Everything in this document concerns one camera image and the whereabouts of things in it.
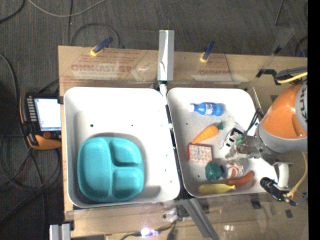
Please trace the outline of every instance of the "device screen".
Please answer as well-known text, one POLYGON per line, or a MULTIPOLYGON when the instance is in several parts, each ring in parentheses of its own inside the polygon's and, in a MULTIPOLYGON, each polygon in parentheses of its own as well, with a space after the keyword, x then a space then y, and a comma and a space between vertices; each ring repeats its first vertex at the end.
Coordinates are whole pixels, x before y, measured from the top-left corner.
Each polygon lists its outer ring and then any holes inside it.
POLYGON ((35 98, 41 131, 61 131, 61 110, 56 98, 35 98))

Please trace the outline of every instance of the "toy carrot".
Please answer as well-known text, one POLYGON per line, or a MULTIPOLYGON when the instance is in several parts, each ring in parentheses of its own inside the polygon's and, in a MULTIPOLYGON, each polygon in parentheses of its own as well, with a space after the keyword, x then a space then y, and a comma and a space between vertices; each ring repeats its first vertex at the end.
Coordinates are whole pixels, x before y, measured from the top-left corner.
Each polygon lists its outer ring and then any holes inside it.
POLYGON ((212 138, 217 135, 219 130, 222 130, 224 126, 222 125, 222 122, 219 123, 217 126, 211 125, 207 128, 205 128, 202 132, 199 133, 199 135, 192 141, 192 144, 197 144, 199 142, 205 141, 209 138, 212 138))

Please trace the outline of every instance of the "bottle cap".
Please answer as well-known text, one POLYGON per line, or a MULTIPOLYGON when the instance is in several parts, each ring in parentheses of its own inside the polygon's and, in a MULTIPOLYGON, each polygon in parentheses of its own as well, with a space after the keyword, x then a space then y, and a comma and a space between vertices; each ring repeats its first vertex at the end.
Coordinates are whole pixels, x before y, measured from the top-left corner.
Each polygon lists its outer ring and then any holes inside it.
POLYGON ((189 104, 189 105, 188 105, 188 111, 189 111, 189 112, 195 111, 195 105, 189 104))

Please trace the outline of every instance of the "white plastic tray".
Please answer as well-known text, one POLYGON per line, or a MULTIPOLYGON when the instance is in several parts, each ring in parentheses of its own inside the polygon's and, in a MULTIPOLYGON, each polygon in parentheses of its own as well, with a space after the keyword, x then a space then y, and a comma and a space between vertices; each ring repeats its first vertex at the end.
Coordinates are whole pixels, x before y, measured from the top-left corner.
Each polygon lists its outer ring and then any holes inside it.
MULTIPOLYGON (((255 106, 250 95, 241 89, 224 88, 180 88, 171 89, 167 94, 169 110, 171 114, 178 158, 185 189, 194 197, 208 197, 198 192, 202 184, 224 183, 223 180, 209 181, 206 179, 205 164, 199 164, 186 160, 187 145, 206 127, 222 122, 223 130, 202 144, 210 145, 213 151, 213 161, 222 163, 225 156, 221 153, 222 146, 228 132, 237 123, 246 130, 255 113, 255 106), (189 112, 189 104, 200 104, 203 102, 219 103, 224 105, 224 113, 221 116, 201 115, 197 112, 189 112)), ((254 126, 248 133, 253 135, 254 126)), ((246 174, 254 172, 254 179, 241 189, 232 190, 217 195, 236 195, 260 193, 265 190, 260 186, 260 179, 269 177, 277 180, 277 174, 271 165, 262 158, 245 159, 243 162, 246 174)))
POLYGON ((80 208, 165 202, 180 191, 164 99, 147 88, 74 87, 64 95, 68 195, 80 208), (97 136, 133 141, 144 166, 141 194, 122 203, 94 203, 80 192, 77 157, 81 144, 97 136))

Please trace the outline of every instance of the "blue and yellow clamp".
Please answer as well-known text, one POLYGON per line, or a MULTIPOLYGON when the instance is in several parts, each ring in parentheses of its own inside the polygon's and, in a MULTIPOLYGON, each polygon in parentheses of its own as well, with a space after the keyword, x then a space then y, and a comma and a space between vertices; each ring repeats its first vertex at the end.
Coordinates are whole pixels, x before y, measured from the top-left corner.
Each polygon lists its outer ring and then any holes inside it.
POLYGON ((113 38, 110 36, 107 39, 103 40, 101 43, 99 43, 97 46, 93 47, 90 50, 91 55, 97 56, 99 53, 102 53, 105 47, 108 47, 111 42, 113 41, 113 38))
POLYGON ((214 41, 211 41, 208 46, 206 48, 204 48, 204 51, 201 55, 201 58, 200 58, 200 61, 206 63, 209 59, 209 56, 210 56, 210 53, 211 53, 211 50, 212 48, 214 47, 214 41))

